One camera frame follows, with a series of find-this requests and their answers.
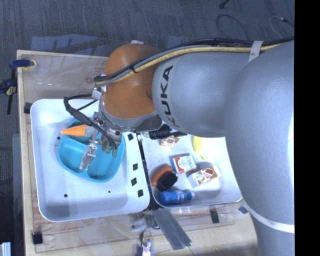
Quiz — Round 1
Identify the blue and white carton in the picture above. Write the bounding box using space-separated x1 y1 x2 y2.
170 154 198 175

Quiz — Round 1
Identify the orange carrot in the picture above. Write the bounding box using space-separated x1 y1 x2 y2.
60 124 88 137

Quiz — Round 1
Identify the black rounded block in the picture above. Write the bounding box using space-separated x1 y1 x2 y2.
155 171 179 192

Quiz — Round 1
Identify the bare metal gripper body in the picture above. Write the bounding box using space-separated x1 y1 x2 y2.
88 111 125 150

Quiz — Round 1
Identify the pale wooden board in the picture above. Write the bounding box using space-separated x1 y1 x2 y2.
16 49 260 256

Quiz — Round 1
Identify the yellow banana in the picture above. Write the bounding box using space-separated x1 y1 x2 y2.
192 135 209 161

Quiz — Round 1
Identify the blue divided plate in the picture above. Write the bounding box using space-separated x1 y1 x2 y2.
57 118 127 184

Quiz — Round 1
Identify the brown and white carton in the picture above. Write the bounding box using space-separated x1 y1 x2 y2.
187 165 223 189

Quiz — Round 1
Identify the orange sausage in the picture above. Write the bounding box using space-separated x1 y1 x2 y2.
150 164 174 187

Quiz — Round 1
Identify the small orange and white carton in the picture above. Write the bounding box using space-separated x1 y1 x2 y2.
159 135 181 150

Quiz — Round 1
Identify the white plastic tray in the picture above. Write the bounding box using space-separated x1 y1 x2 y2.
29 98 151 223
136 131 244 209

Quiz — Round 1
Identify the blue bottle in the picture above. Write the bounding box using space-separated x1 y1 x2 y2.
158 189 196 207

